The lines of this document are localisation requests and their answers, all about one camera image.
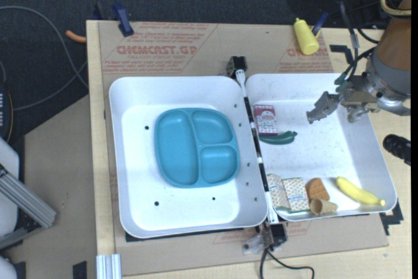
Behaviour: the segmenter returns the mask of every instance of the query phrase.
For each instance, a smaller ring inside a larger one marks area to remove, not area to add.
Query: black bracket
[[[113,20],[100,1],[94,6],[93,17],[94,20]]]
[[[72,279],[87,279],[87,261],[72,266]]]
[[[329,45],[332,52],[342,52],[346,55],[346,61],[349,65],[352,65],[354,62],[353,54],[347,46],[342,46],[340,44],[330,44]]]
[[[232,56],[227,64],[226,72],[229,78],[235,79],[235,71],[236,70],[243,70],[244,72],[247,70],[247,60],[245,56]]]
[[[26,263],[24,261],[14,265],[16,270],[17,279],[26,279]]]
[[[397,201],[395,207],[393,207],[392,215],[380,213],[380,219],[383,224],[383,228],[385,228],[386,235],[389,236],[389,226],[393,224],[400,224],[400,222],[404,220],[404,216],[402,215],[402,211],[399,206],[399,201]]]
[[[287,241],[287,233],[284,223],[272,224],[270,228],[273,235],[274,247],[281,246]]]

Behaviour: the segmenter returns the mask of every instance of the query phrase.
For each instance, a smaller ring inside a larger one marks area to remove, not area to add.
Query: wire
[[[361,24],[359,28],[368,29],[369,27],[374,28],[373,26],[376,26],[377,27],[376,29],[386,29],[387,22],[380,22],[380,21],[366,22],[365,24]]]
[[[368,7],[371,7],[373,5],[377,5],[377,4],[380,4],[380,0],[373,1],[372,3],[355,7],[355,8],[352,9],[352,11],[357,12],[358,10],[362,10],[362,9],[365,9],[365,8],[368,8]],[[336,19],[336,18],[339,18],[340,16],[341,16],[341,12],[337,12],[337,13],[331,14],[330,19]]]
[[[70,56],[70,53],[67,49],[67,46],[65,45],[65,42],[61,36],[61,34],[58,31],[58,28],[42,13],[38,12],[37,10],[33,10],[32,8],[28,8],[28,7],[23,7],[23,6],[2,6],[0,7],[0,10],[23,10],[23,11],[27,11],[33,14],[36,14],[37,16],[40,16],[42,19],[44,19],[46,22],[48,22],[48,24],[52,27],[52,29],[57,33],[59,40],[61,41],[61,44],[64,47],[64,51],[67,55],[67,58],[71,64],[72,69],[74,70],[76,76],[78,77],[78,79],[80,79],[81,83],[83,83],[83,85],[88,89],[88,84],[86,83],[86,81],[81,77],[80,71],[77,70],[76,66],[74,65],[74,62],[72,61],[72,58]]]
[[[66,31],[66,32],[65,32],[65,35],[66,35],[69,39],[71,39],[71,40],[73,40],[73,41],[75,41],[75,42],[78,42],[78,43],[87,43],[87,38],[86,38],[85,36],[80,36],[80,35],[77,35],[76,33],[73,33],[73,32],[72,32],[72,31],[70,31],[70,30]]]
[[[285,263],[282,263],[279,259],[277,259],[276,257],[274,257],[274,255],[270,252],[270,250],[268,248],[265,248],[263,251],[263,254],[261,256],[261,262],[260,262],[260,279],[264,279],[263,276],[263,266],[267,257],[267,254],[277,263],[279,263],[281,266],[287,268],[287,269],[291,269],[291,270],[304,270],[304,269],[308,269],[312,271],[312,277],[311,279],[315,278],[315,271],[314,268],[312,268],[311,266],[301,266],[301,267],[294,267],[294,266],[289,266],[286,265]]]
[[[347,13],[346,13],[346,6],[348,7],[348,13],[350,15],[350,18],[348,18]],[[371,42],[371,43],[379,43],[379,41],[372,39],[371,37],[369,37],[360,27],[356,26],[355,21],[354,21],[354,12],[353,9],[351,8],[351,6],[349,6],[348,1],[347,0],[340,0],[340,11],[341,11],[341,16],[344,20],[344,23],[346,24],[348,30],[350,31],[350,33],[352,35],[355,34],[354,29],[356,29],[359,34],[364,37],[367,41]]]
[[[349,70],[352,69],[351,74],[348,76],[348,78],[346,80],[351,79],[351,77],[353,76],[356,68],[357,68],[357,62],[359,60],[359,42],[357,40],[357,36],[354,32],[354,28],[355,25],[353,23],[353,11],[348,10],[348,13],[350,13],[351,15],[351,19],[348,17],[347,13],[346,13],[346,4],[347,4],[347,0],[340,0],[340,11],[341,11],[341,16],[344,20],[344,23],[346,24],[348,31],[350,32],[350,37],[351,37],[351,43],[353,45],[354,48],[354,62],[350,65],[350,67],[346,70],[347,72],[344,72],[345,74],[348,74]]]
[[[412,9],[399,9],[396,7],[392,0],[389,0],[390,6],[387,5],[387,0],[380,0],[380,6],[390,16],[397,18],[411,18]]]
[[[80,70],[79,70],[79,72],[80,71],[82,71],[82,69],[84,69],[84,67],[87,65],[87,62],[85,62],[82,66],[81,66],[81,68],[80,68]],[[34,106],[37,106],[37,105],[39,105],[39,104],[41,104],[41,103],[44,103],[45,101],[47,101],[47,100],[49,100],[49,99],[52,99],[52,98],[54,98],[56,95],[58,95],[58,94],[60,94],[68,85],[70,85],[72,82],[74,82],[74,80],[76,80],[77,79],[77,75],[75,74],[64,86],[62,86],[61,88],[59,88],[56,92],[54,92],[53,94],[51,94],[51,95],[49,95],[49,96],[47,96],[46,98],[44,98],[44,99],[41,99],[41,100],[39,100],[39,101],[37,101],[36,103],[31,103],[31,104],[29,104],[29,105],[26,105],[26,106],[22,106],[22,107],[17,107],[17,108],[15,108],[13,111],[15,111],[15,112],[17,112],[17,111],[19,111],[19,110],[24,110],[24,109],[28,109],[28,108],[31,108],[31,107],[34,107]]]
[[[13,111],[13,101],[12,101],[12,97],[10,96],[10,92],[9,91],[7,91],[7,96],[8,96],[8,99],[9,99],[9,101],[10,101],[10,109],[11,109],[11,113],[10,113],[10,129],[8,130],[8,135],[7,135],[7,138],[6,138],[6,142],[9,142],[9,140],[10,140],[10,138],[11,138],[11,136],[12,136],[12,130],[13,130],[13,123],[14,123],[14,111]]]
[[[1,67],[1,70],[3,72],[3,83],[5,84],[6,83],[6,79],[7,79],[6,69],[5,69],[5,66],[3,65],[3,63],[1,63],[1,61],[0,61],[0,67]]]
[[[369,56],[374,51],[375,48],[376,47],[370,48],[370,49],[366,50],[365,52],[363,52],[361,55],[355,57],[354,62],[352,64],[350,64],[350,66],[343,72],[345,74],[348,74],[348,72],[350,72],[350,70],[351,70],[351,73],[348,76],[347,80],[351,79],[351,77],[354,75],[354,73],[355,73],[355,71],[357,69],[357,63],[361,59]]]

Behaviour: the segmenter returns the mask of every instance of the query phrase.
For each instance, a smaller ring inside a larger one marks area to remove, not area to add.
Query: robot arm
[[[357,63],[350,65],[335,81],[337,94],[324,92],[315,108],[306,113],[310,123],[325,118],[339,104],[347,108],[350,122],[381,109],[400,116],[411,115],[411,110],[403,105],[411,97],[411,6],[412,0],[403,0],[398,8],[381,0],[382,9],[392,18],[378,45],[355,60],[367,58],[365,72],[348,76]]]

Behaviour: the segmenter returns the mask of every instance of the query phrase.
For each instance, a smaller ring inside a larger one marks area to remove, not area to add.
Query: black cable
[[[340,0],[340,12],[341,12],[341,17],[342,20],[344,21],[344,23],[346,24],[348,31],[350,32],[350,35],[354,35],[354,25],[353,22],[349,19],[348,15],[347,15],[347,10],[346,10],[346,0]]]
[[[367,41],[371,42],[371,43],[379,43],[378,40],[372,39],[371,37],[369,37],[360,27],[357,27],[357,31],[359,32],[359,34],[361,36],[363,36]]]
[[[58,36],[59,40],[61,41],[61,44],[62,44],[62,46],[64,48],[64,51],[67,55],[67,58],[68,58],[68,60],[71,64],[71,67],[75,72],[75,75],[67,83],[65,83],[61,88],[59,88],[57,91],[55,91],[53,94],[50,94],[49,96],[47,96],[47,97],[45,97],[45,98],[43,98],[43,99],[41,99],[41,100],[39,100],[35,103],[31,103],[31,104],[28,104],[28,105],[25,105],[25,106],[22,106],[22,107],[14,108],[13,109],[14,112],[37,106],[41,103],[44,103],[47,100],[50,100],[50,99],[54,98],[56,95],[61,93],[67,86],[69,86],[72,82],[74,82],[74,80],[77,79],[77,78],[80,79],[81,83],[83,83],[83,85],[88,89],[88,85],[87,85],[86,81],[81,77],[81,74],[80,74],[81,71],[86,67],[87,61],[84,62],[84,64],[81,66],[81,68],[79,70],[77,70],[77,68],[74,65],[74,62],[72,61],[72,58],[71,58],[70,53],[67,49],[67,46],[65,45],[65,42],[64,42],[61,34],[58,31],[58,28],[45,15],[38,12],[37,10],[33,10],[32,8],[22,7],[22,6],[3,6],[3,7],[0,7],[0,10],[23,10],[23,11],[27,11],[27,12],[31,12],[33,14],[36,14],[37,16],[40,16],[42,19],[44,19],[46,22],[48,22],[48,24],[52,27],[52,29],[57,33],[57,36]],[[3,80],[6,81],[5,67],[3,66],[3,64],[1,62],[0,62],[0,66],[3,70]]]
[[[3,83],[6,84],[6,79],[7,79],[6,69],[3,63],[1,63],[1,61],[0,61],[0,68],[3,72]]]
[[[386,29],[387,28],[387,22],[380,22],[380,21],[371,21],[371,22],[366,22],[365,24],[361,24],[358,27],[362,28],[362,29],[367,29],[370,26],[376,26],[379,27],[378,29]]]
[[[358,6],[358,7],[355,7],[355,8],[353,8],[353,9],[351,9],[351,10],[352,10],[353,12],[357,12],[358,10],[362,10],[362,9],[365,9],[365,8],[367,8],[367,7],[370,7],[370,6],[373,6],[373,5],[377,5],[377,4],[380,4],[380,0],[373,1],[372,3],[365,4],[365,5],[361,5],[361,6]],[[337,18],[339,18],[340,16],[341,16],[341,12],[339,11],[339,12],[337,12],[337,13],[331,14],[331,15],[329,16],[329,18],[330,18],[330,19],[337,19]]]
[[[84,69],[84,67],[87,65],[87,62],[85,62],[84,64],[83,64],[83,66],[81,66],[81,68],[80,68],[80,70],[79,70],[79,72],[81,72],[83,69]],[[43,98],[43,99],[41,99],[41,100],[39,100],[39,101],[37,101],[36,103],[31,103],[31,104],[29,104],[29,105],[26,105],[26,106],[22,106],[22,107],[17,107],[17,108],[14,108],[13,109],[13,111],[14,112],[18,112],[18,111],[20,111],[20,110],[24,110],[24,109],[28,109],[28,108],[31,108],[31,107],[34,107],[34,106],[37,106],[37,105],[39,105],[39,104],[41,104],[41,103],[44,103],[45,101],[47,101],[47,100],[50,100],[50,99],[52,99],[53,97],[55,97],[56,95],[58,95],[58,94],[60,94],[68,85],[70,85],[72,82],[74,82],[74,80],[76,80],[77,79],[77,75],[75,74],[64,86],[62,86],[61,88],[59,88],[57,91],[55,91],[53,94],[51,94],[51,95],[49,95],[49,96],[47,96],[47,97],[45,97],[45,98]]]
[[[381,8],[392,18],[399,18],[403,20],[411,20],[411,8],[399,8],[399,4],[394,4],[393,0],[380,0]]]
[[[354,20],[354,12],[353,12],[353,9],[351,8],[351,6],[350,6],[350,4],[349,4],[349,2],[348,2],[348,0],[340,0],[343,4],[344,4],[344,6],[348,9],[348,14],[350,15],[350,29],[352,29],[353,30],[353,33],[354,33],[354,29],[356,29],[357,27],[356,27],[356,25],[355,25],[355,20]]]
[[[89,86],[86,83],[86,81],[81,77],[80,71],[77,70],[76,66],[74,65],[74,62],[72,61],[72,58],[70,56],[70,53],[67,49],[67,46],[65,45],[65,42],[61,36],[61,34],[58,31],[58,28],[51,22],[51,20],[49,20],[45,15],[43,15],[42,13],[38,12],[37,10],[33,10],[32,8],[28,8],[28,7],[23,7],[23,6],[2,6],[0,7],[0,10],[23,10],[26,12],[30,12],[33,14],[36,14],[37,16],[40,16],[42,19],[44,19],[46,22],[48,22],[48,24],[52,27],[52,29],[57,33],[57,36],[59,37],[59,40],[61,41],[61,44],[64,47],[64,51],[67,55],[67,58],[71,64],[72,69],[74,70],[76,76],[78,77],[78,79],[80,79],[81,83],[83,83],[83,85],[88,89]]]
[[[354,73],[357,69],[357,63],[361,59],[369,56],[374,51],[375,48],[376,47],[370,48],[370,49],[366,50],[365,52],[363,52],[361,55],[355,57],[354,62],[352,64],[350,64],[350,66],[344,71],[345,74],[348,74],[348,72],[350,72],[350,75],[348,76],[347,80],[350,80],[351,77],[354,75]]]
[[[277,263],[279,263],[281,266],[285,267],[286,269],[290,269],[290,270],[311,270],[312,271],[312,277],[311,279],[315,278],[315,271],[314,268],[312,268],[311,266],[300,266],[300,267],[294,267],[294,266],[289,266],[286,265],[285,263],[281,262],[279,259],[277,259],[276,257],[274,257],[274,255],[270,252],[270,250],[268,248],[265,248],[263,250],[263,254],[261,256],[261,261],[260,261],[260,279],[264,279],[263,276],[263,266],[267,257],[267,254]]]

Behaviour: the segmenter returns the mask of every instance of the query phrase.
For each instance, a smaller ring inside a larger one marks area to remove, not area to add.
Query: blue clamp
[[[133,35],[134,31],[131,25],[129,24],[126,7],[123,6],[121,3],[114,3],[112,9],[115,15],[115,19],[120,21],[119,29],[122,32],[123,36],[126,37],[129,35]]]
[[[319,17],[318,21],[316,21],[314,27],[312,28],[312,34],[316,36],[329,17],[328,12],[323,12],[322,15]]]

